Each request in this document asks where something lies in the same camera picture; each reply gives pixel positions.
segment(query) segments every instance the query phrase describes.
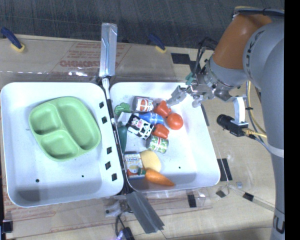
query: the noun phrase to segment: blue bottle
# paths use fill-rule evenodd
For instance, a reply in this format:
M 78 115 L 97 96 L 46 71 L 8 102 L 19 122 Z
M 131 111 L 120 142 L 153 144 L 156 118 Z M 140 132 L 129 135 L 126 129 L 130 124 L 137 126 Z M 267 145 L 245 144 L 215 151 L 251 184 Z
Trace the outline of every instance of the blue bottle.
M 148 123 L 152 124 L 152 125 L 156 125 L 156 124 L 162 124 L 165 125 L 164 123 L 164 118 L 154 112 L 148 112 L 145 114 L 139 114 L 138 117 L 140 117 L 141 119 L 147 121 Z

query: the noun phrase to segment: orange carrot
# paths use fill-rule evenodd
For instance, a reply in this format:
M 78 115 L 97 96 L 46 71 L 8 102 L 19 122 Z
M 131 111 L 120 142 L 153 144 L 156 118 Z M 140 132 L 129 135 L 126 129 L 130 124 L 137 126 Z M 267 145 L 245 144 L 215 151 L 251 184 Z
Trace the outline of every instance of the orange carrot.
M 175 184 L 168 179 L 167 177 L 163 176 L 160 172 L 157 172 L 153 169 L 148 168 L 145 171 L 145 179 L 149 182 L 160 184 L 164 186 L 174 186 Z

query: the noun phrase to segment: orange ball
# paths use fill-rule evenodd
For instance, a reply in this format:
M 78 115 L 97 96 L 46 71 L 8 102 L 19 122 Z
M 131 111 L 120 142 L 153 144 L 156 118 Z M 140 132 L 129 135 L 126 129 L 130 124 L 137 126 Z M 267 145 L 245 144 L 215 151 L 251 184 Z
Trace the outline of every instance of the orange ball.
M 179 130 L 184 125 L 184 120 L 178 113 L 171 113 L 166 118 L 166 123 L 172 130 Z

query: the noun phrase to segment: green plate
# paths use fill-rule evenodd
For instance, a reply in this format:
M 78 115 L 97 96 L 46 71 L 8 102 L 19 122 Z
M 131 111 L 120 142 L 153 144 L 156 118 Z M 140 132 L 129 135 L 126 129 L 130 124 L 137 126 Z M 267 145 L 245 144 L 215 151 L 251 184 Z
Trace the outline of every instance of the green plate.
M 88 108 L 76 97 L 60 97 L 36 106 L 29 115 L 31 131 L 55 161 L 66 161 L 96 148 L 101 132 Z

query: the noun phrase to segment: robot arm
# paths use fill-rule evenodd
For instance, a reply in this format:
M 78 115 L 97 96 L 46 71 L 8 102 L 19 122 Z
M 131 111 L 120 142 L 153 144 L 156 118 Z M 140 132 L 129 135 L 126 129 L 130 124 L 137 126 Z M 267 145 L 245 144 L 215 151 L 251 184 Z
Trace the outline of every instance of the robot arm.
M 284 11 L 237 7 L 213 55 L 201 68 L 191 72 L 187 88 L 177 88 L 168 106 L 186 96 L 201 101 L 215 97 L 233 102 L 235 118 L 220 115 L 219 125 L 236 136 L 243 136 L 248 123 L 242 118 L 242 100 L 230 91 L 251 81 L 261 92 L 261 106 L 271 154 L 276 200 L 271 240 L 285 239 L 284 189 Z

